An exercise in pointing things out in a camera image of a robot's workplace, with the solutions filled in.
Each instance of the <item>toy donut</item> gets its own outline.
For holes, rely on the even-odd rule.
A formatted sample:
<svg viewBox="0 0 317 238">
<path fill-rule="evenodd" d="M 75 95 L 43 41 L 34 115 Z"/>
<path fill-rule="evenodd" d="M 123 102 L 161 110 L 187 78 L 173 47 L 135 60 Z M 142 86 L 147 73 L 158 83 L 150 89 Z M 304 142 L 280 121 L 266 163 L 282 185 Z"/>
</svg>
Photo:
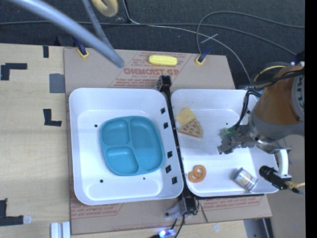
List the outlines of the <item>toy donut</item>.
<svg viewBox="0 0 317 238">
<path fill-rule="evenodd" d="M 188 173 L 188 180 L 191 182 L 200 182 L 206 177 L 206 168 L 203 165 L 196 165 L 193 171 Z"/>
</svg>

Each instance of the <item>toy pizza slice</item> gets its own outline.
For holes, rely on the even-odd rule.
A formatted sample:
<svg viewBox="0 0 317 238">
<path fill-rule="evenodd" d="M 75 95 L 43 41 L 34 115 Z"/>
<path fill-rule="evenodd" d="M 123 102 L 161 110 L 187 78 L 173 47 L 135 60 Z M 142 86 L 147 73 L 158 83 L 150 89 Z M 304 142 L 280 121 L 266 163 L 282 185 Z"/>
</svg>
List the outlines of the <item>toy pizza slice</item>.
<svg viewBox="0 0 317 238">
<path fill-rule="evenodd" d="M 197 119 L 192 120 L 188 124 L 184 125 L 178 130 L 180 133 L 184 133 L 194 137 L 203 137 L 204 131 Z"/>
</svg>

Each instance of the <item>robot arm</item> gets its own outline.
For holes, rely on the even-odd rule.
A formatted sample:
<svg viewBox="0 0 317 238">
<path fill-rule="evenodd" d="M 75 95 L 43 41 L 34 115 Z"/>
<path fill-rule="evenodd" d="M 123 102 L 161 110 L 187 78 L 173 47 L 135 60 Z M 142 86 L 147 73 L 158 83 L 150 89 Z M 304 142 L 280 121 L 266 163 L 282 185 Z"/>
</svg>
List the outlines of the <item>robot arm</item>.
<svg viewBox="0 0 317 238">
<path fill-rule="evenodd" d="M 305 136 L 305 68 L 301 66 L 283 66 L 270 80 L 257 84 L 264 87 L 259 95 L 249 90 L 243 102 L 239 121 L 225 131 L 219 153 L 229 154 L 238 147 L 259 147 L 269 154 L 275 154 L 279 161 L 279 170 L 263 166 L 260 175 L 279 189 L 287 188 L 291 176 L 288 172 L 288 154 L 279 144 L 279 140 L 292 134 Z M 248 123 L 240 122 L 247 112 L 250 94 L 259 97 L 249 114 Z"/>
</svg>

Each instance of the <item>table surface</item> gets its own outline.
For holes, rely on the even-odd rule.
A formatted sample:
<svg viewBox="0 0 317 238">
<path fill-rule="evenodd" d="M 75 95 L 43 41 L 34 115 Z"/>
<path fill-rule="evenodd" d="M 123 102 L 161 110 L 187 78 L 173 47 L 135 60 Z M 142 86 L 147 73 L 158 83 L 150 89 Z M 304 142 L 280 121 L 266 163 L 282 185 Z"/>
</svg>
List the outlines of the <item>table surface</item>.
<svg viewBox="0 0 317 238">
<path fill-rule="evenodd" d="M 0 237 L 50 237 L 50 223 L 70 221 L 65 94 L 50 93 L 49 75 L 64 74 L 63 48 L 0 44 L 0 64 L 27 63 L 0 81 L 0 199 L 7 216 L 30 215 L 32 223 L 0 227 Z M 43 109 L 61 127 L 44 126 Z M 185 225 L 178 237 L 246 238 L 243 221 Z M 147 238 L 157 229 L 77 235 L 79 238 Z"/>
</svg>

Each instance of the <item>blue plate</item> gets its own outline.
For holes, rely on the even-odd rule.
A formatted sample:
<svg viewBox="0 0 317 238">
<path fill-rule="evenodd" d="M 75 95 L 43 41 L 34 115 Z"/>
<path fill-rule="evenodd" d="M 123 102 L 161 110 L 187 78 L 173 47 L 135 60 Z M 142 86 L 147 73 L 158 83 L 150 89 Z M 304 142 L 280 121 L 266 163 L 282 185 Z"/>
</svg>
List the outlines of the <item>blue plate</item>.
<svg viewBox="0 0 317 238">
<path fill-rule="evenodd" d="M 119 176 L 156 171 L 164 162 L 164 149 L 155 124 L 146 117 L 121 117 L 101 128 L 101 145 L 109 169 Z"/>
</svg>

